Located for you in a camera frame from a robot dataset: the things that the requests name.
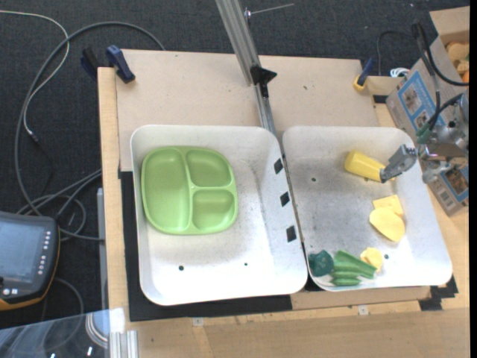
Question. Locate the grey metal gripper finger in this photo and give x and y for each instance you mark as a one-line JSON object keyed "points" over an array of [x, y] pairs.
{"points": [[401, 159]]}

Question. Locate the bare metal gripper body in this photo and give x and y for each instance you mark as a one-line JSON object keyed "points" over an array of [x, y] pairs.
{"points": [[449, 140]]}

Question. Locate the yellow cylindrical toy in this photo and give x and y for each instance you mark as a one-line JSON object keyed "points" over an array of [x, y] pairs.
{"points": [[362, 165]]}

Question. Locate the yellow square cheese slice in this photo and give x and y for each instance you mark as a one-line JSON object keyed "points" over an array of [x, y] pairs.
{"points": [[389, 201]]}

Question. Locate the blue and grey carton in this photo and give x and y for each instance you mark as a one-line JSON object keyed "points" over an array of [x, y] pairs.
{"points": [[411, 95]]}

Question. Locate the yellow oval slice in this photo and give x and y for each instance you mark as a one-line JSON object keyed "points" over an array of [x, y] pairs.
{"points": [[389, 225]]}

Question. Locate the white plastic tray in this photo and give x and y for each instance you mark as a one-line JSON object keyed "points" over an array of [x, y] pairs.
{"points": [[339, 207], [208, 263]]}

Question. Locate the pale yellow toy bread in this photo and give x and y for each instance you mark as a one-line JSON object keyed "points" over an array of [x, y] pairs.
{"points": [[456, 54]]}

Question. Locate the small yellow toy piece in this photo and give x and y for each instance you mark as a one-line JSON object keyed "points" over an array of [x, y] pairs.
{"points": [[372, 257]]}

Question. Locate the green long toy vegetable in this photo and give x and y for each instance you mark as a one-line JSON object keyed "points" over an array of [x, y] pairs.
{"points": [[354, 264]]}

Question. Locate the brown cardboard box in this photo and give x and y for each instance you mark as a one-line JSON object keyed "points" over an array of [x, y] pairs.
{"points": [[449, 21]]}

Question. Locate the dark green toy vegetable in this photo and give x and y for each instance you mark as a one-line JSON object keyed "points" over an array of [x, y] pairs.
{"points": [[321, 264]]}

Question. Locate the green pea pod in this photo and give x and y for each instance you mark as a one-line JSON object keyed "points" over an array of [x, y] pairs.
{"points": [[346, 281]]}

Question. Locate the pale brown flat board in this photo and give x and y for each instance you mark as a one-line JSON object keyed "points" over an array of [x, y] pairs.
{"points": [[194, 91]]}

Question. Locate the green divided plate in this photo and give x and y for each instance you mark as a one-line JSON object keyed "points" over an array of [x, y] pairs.
{"points": [[167, 192]]}

